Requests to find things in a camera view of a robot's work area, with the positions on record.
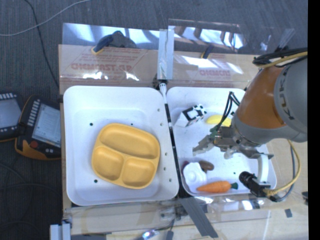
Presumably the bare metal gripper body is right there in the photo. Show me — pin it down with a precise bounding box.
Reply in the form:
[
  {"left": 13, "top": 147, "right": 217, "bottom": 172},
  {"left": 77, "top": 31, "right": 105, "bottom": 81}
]
[{"left": 211, "top": 126, "right": 251, "bottom": 160}]

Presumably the brown mushroom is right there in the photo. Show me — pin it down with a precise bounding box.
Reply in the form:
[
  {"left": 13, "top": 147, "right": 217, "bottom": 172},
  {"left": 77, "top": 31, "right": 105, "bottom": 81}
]
[{"left": 198, "top": 160, "right": 215, "bottom": 173}]

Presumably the yellow banana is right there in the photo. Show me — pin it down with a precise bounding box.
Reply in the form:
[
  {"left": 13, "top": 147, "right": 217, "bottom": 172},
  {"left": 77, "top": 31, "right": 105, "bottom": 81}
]
[{"left": 205, "top": 114, "right": 232, "bottom": 128}]

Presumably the white fried egg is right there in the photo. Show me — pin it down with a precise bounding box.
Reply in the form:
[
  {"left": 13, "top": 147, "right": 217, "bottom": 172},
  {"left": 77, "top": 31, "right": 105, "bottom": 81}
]
[{"left": 182, "top": 161, "right": 208, "bottom": 187}]

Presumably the black and white carton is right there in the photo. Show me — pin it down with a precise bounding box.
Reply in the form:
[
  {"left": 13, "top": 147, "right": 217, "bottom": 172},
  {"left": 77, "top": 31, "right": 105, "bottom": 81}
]
[{"left": 174, "top": 103, "right": 208, "bottom": 128}]

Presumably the thin black and white rod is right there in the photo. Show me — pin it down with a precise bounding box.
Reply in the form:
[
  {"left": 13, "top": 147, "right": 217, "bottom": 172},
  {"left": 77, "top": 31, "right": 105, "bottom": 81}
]
[{"left": 159, "top": 82, "right": 187, "bottom": 198}]

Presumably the white plastic tray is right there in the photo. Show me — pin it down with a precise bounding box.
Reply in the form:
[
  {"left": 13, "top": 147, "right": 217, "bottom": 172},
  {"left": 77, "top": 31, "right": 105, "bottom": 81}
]
[
  {"left": 166, "top": 86, "right": 278, "bottom": 198},
  {"left": 62, "top": 85, "right": 180, "bottom": 207}
]

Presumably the orange carrot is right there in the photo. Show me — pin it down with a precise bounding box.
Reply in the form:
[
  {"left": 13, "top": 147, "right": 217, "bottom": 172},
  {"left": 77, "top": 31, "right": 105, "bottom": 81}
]
[{"left": 196, "top": 180, "right": 239, "bottom": 194}]

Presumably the yellow divided plate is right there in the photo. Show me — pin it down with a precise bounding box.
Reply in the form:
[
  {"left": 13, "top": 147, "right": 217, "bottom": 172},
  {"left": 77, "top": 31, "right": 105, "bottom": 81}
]
[{"left": 91, "top": 122, "right": 161, "bottom": 190}]

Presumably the black cylinder on white bracket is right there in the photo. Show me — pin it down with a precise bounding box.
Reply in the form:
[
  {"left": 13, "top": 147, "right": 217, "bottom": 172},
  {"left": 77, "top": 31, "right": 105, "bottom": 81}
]
[{"left": 238, "top": 151, "right": 275, "bottom": 198}]

